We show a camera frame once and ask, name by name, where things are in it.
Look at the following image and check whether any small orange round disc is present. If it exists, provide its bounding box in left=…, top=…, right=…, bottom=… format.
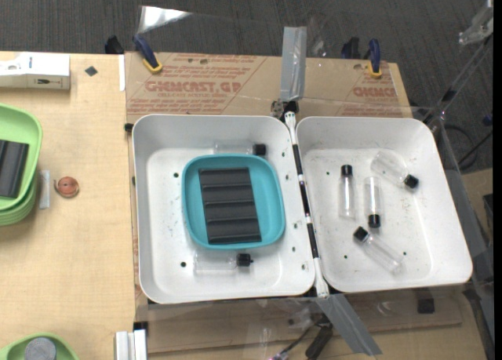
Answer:
left=53, top=176, right=81, bottom=199

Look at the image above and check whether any clear plastic bottle black cap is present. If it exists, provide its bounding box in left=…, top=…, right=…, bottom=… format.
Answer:
left=337, top=164, right=357, bottom=220
left=352, top=225, right=406, bottom=275
left=362, top=176, right=383, bottom=229
left=369, top=150, right=420, bottom=190
left=192, top=253, right=255, bottom=276
left=213, top=142, right=267, bottom=157

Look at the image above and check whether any small white strip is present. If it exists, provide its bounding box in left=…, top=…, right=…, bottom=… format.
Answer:
left=38, top=169, right=52, bottom=210

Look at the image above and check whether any white cardboard box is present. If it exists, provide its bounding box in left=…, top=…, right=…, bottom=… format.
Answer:
left=0, top=51, right=72, bottom=91

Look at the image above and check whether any teal square plate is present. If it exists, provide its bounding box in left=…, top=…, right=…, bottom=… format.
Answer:
left=180, top=154, right=286, bottom=251

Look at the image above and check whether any grey round can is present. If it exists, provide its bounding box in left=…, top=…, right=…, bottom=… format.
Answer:
left=24, top=336, right=58, bottom=360

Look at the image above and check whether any thin black and white rod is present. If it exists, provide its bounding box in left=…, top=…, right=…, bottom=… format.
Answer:
left=283, top=111, right=330, bottom=299

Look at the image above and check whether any black block with thin wires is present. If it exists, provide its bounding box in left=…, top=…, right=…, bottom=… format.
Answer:
left=271, top=100, right=300, bottom=118

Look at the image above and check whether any brown cardboard board red print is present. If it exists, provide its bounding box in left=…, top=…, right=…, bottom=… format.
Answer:
left=124, top=51, right=464, bottom=354

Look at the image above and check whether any white plastic tray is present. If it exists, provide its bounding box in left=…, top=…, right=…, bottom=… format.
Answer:
left=131, top=114, right=317, bottom=305
left=294, top=116, right=474, bottom=294

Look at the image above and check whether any black ribbed insert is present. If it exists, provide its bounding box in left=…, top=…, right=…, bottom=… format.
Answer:
left=198, top=167, right=263, bottom=245
left=0, top=139, right=31, bottom=199

